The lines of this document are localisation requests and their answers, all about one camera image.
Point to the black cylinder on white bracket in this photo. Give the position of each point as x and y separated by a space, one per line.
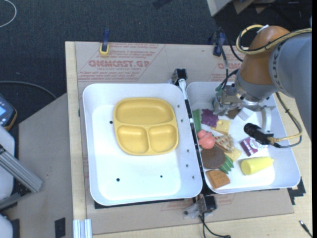
257 132

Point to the brown cardboard board red print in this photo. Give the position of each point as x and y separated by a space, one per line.
123 66

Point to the yellow cheese slice with holes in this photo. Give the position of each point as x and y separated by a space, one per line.
222 126

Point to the white plastic tray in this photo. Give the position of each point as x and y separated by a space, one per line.
280 165
138 177

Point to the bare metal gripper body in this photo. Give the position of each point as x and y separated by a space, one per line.
229 98

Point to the yellow divided plate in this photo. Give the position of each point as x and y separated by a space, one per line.
144 125

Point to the thin black and white rod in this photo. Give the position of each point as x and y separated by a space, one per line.
189 109

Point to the white cube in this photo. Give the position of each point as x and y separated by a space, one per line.
245 114

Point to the green lettuce leaf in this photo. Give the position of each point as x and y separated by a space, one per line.
227 166

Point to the orange waffle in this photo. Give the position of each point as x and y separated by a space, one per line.
218 179

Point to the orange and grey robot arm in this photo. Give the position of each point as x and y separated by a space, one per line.
287 66

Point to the purple and white packet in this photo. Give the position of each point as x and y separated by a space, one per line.
250 145

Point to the purple grapes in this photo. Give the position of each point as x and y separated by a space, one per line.
209 118

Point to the yellow corn cob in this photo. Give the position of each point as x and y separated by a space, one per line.
255 165

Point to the green pea pod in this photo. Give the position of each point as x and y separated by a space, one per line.
196 119

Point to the brown round patty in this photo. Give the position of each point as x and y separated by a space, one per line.
212 157

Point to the brown biscuit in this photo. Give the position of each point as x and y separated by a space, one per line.
233 114

